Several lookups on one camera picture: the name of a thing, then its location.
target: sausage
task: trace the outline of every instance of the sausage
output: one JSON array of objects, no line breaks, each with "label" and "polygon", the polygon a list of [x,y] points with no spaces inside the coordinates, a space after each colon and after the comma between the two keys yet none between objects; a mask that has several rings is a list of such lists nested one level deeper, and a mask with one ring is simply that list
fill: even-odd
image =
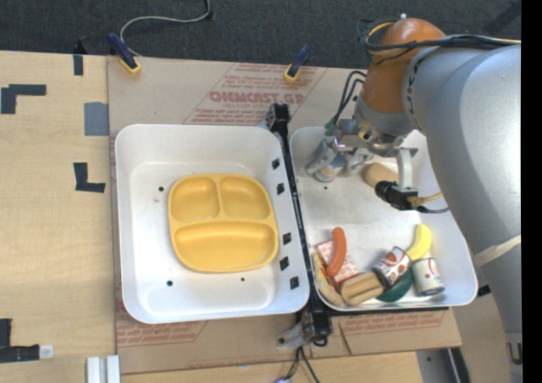
[{"label": "sausage", "polygon": [[339,273],[342,264],[346,258],[346,236],[342,228],[336,227],[332,231],[333,237],[333,257],[326,267],[325,274],[333,278]]}]

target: tin can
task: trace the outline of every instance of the tin can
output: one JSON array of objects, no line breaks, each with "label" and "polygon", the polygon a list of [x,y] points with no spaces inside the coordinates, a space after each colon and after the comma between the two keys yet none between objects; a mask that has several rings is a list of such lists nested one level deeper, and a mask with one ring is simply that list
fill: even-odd
[{"label": "tin can", "polygon": [[400,247],[393,247],[386,255],[373,265],[373,272],[380,281],[393,286],[410,267],[411,259]]},{"label": "tin can", "polygon": [[412,264],[412,274],[420,296],[434,296],[445,289],[433,258],[419,259]]}]

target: yellow divided plate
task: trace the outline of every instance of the yellow divided plate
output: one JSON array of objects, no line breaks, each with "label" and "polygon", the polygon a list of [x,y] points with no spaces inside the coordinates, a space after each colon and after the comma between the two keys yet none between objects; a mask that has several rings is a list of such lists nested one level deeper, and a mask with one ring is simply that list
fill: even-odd
[{"label": "yellow divided plate", "polygon": [[247,175],[197,174],[169,191],[169,232],[188,269],[232,273],[258,269],[279,251],[273,205]]}]

